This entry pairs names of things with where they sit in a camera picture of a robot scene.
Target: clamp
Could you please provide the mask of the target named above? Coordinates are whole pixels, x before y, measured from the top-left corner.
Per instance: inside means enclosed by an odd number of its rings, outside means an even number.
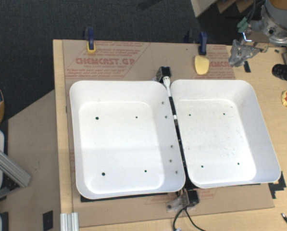
[[[199,35],[199,55],[206,55],[206,44],[207,44],[207,34],[205,32],[200,32]]]
[[[88,53],[94,53],[96,51],[96,46],[94,42],[94,29],[90,26],[85,28],[84,38],[87,40],[87,51]]]

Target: gray carpet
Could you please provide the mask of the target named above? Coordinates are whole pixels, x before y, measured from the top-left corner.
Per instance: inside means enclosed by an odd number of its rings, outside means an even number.
[[[53,39],[82,39],[93,26],[96,40],[182,43],[191,29],[194,40],[205,31],[208,43],[231,44],[240,37],[236,11],[213,5],[196,18],[190,0],[0,0],[5,119],[54,89]]]

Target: sponge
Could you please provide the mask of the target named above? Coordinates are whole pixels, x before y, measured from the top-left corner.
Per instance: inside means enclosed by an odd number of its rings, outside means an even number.
[[[209,71],[210,61],[204,56],[195,56],[195,69],[198,75],[204,75]]]

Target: white plastic tray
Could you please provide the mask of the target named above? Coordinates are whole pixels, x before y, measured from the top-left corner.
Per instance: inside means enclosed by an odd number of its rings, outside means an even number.
[[[277,181],[280,167],[252,86],[171,85],[187,171],[200,188]],[[86,198],[180,190],[185,172],[165,87],[79,81],[70,90],[76,184]]]
[[[185,173],[165,87],[79,81],[70,89],[78,191],[100,199],[180,190]]]
[[[192,183],[211,188],[279,179],[279,163],[249,83],[177,80],[171,93]]]

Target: cable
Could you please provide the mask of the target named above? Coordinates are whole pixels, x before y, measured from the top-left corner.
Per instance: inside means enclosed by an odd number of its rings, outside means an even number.
[[[192,225],[195,226],[197,229],[199,229],[199,230],[201,230],[201,231],[205,231],[205,230],[199,228],[199,227],[192,221],[190,215],[189,215],[188,212],[187,212],[187,207],[186,207],[184,210],[185,210],[185,212],[186,212],[186,214],[187,214],[187,216],[188,216],[190,222],[192,223]]]
[[[253,15],[254,15],[254,12],[255,12],[255,7],[256,7],[256,0],[253,0],[253,6],[252,6],[252,10],[251,10],[251,14],[249,15],[248,17],[248,14],[247,14],[247,22],[250,23],[250,21],[252,20],[253,18]]]
[[[187,212],[187,207],[188,207],[188,206],[186,206],[185,208],[179,210],[178,213],[176,214],[176,216],[174,217],[174,220],[173,220],[173,231],[176,231],[175,222],[176,222],[177,218],[179,217],[179,215],[180,215],[183,211],[186,212],[186,214],[187,214],[187,216],[188,216],[188,218],[189,218],[189,220],[190,220],[190,222],[192,223],[193,226],[195,226],[197,229],[199,229],[199,230],[201,230],[201,231],[205,231],[204,229],[199,228],[199,227],[192,221],[192,219],[191,219],[189,213]]]
[[[250,21],[253,18],[253,15],[254,15],[254,12],[255,12],[255,7],[256,7],[256,0],[253,0],[253,7],[252,7],[252,10],[251,10],[251,14],[250,14],[250,17],[247,20],[248,23],[250,23]]]
[[[176,231],[175,222],[176,222],[176,219],[177,219],[178,216],[182,213],[183,210],[184,210],[184,209],[180,209],[180,210],[177,212],[176,216],[174,217],[174,220],[173,220],[173,231]]]

